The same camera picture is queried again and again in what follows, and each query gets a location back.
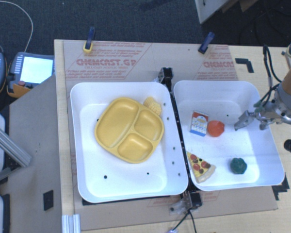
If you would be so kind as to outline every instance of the yellow plate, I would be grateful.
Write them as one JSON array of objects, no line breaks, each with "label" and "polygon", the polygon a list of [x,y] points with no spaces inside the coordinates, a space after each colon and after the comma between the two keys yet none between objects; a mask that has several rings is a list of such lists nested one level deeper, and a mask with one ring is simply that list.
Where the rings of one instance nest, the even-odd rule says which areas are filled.
[{"label": "yellow plate", "polygon": [[130,98],[114,100],[95,126],[95,138],[107,151],[130,163],[146,161],[164,133],[162,119]]}]

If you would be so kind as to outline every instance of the white plastic tray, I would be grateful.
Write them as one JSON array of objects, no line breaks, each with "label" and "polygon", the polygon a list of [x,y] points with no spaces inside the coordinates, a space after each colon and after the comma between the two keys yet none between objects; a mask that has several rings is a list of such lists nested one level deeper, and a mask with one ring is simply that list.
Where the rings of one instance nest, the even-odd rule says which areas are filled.
[{"label": "white plastic tray", "polygon": [[[154,153],[140,164],[127,163],[103,149],[94,128],[116,98],[143,103],[152,96],[162,105],[165,131]],[[169,92],[155,82],[79,83],[70,92],[80,195],[101,203],[181,194],[188,185],[185,161]]]},{"label": "white plastic tray", "polygon": [[[216,166],[213,175],[205,182],[197,183],[192,178],[197,188],[214,191],[282,183],[284,170],[270,129],[261,131],[255,120],[245,128],[234,130],[238,117],[245,110],[254,111],[253,104],[260,99],[251,83],[180,81],[175,84],[174,95],[185,149]],[[190,133],[194,110],[208,114],[209,121],[222,121],[225,132],[219,137]],[[241,157],[248,164],[244,174],[231,172],[229,163],[234,157]]]}]

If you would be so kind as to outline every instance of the white cable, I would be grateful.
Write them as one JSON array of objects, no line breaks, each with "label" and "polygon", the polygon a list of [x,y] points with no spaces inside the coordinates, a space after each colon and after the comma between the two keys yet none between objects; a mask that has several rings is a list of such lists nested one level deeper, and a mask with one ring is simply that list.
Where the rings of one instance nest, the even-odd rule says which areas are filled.
[{"label": "white cable", "polygon": [[33,22],[32,22],[32,19],[31,19],[30,15],[22,7],[20,7],[19,5],[15,4],[15,3],[8,2],[8,1],[1,1],[1,0],[0,0],[0,2],[14,5],[17,8],[21,9],[21,11],[24,12],[26,14],[26,16],[28,16],[28,18],[30,20],[30,23],[31,23],[31,33],[30,33],[29,40],[28,40],[27,45],[26,45],[25,50],[24,50],[24,52],[26,52],[27,51],[27,48],[28,48],[28,45],[29,45],[29,42],[31,41],[31,38],[32,38],[32,33],[33,33]]}]

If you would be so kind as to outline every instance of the gray carpet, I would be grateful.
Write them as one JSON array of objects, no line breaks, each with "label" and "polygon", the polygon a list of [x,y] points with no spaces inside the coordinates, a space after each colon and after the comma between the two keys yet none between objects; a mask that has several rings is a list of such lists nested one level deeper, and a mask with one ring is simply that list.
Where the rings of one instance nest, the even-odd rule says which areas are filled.
[{"label": "gray carpet", "polygon": [[[239,3],[215,13],[202,25],[194,0],[5,0],[21,6],[33,20],[27,52],[53,54],[54,39],[202,43],[286,47],[291,42],[291,0],[259,0],[246,12]],[[24,51],[31,32],[26,15],[0,3],[0,45],[8,62]]]}]

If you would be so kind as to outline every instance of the toy food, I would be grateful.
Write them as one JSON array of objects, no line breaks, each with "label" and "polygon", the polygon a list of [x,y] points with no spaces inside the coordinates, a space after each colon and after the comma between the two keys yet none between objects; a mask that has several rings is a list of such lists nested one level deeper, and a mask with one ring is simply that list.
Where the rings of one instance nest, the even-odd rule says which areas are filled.
[{"label": "toy food", "polygon": [[213,120],[208,123],[208,133],[213,137],[218,137],[224,132],[224,123],[221,121]]},{"label": "toy food", "polygon": [[144,101],[144,106],[149,108],[154,113],[161,115],[162,107],[159,103],[157,103],[153,97],[147,97]]},{"label": "toy food", "polygon": [[205,136],[207,133],[208,115],[199,111],[193,111],[190,132]]},{"label": "toy food", "polygon": [[244,174],[247,169],[247,163],[242,158],[233,158],[230,166],[235,174]]},{"label": "toy food", "polygon": [[97,142],[108,152],[129,163],[146,161],[164,133],[162,119],[130,98],[112,101],[95,126]]},{"label": "toy food", "polygon": [[195,154],[186,152],[197,183],[204,182],[214,173],[215,165],[209,164]]}]

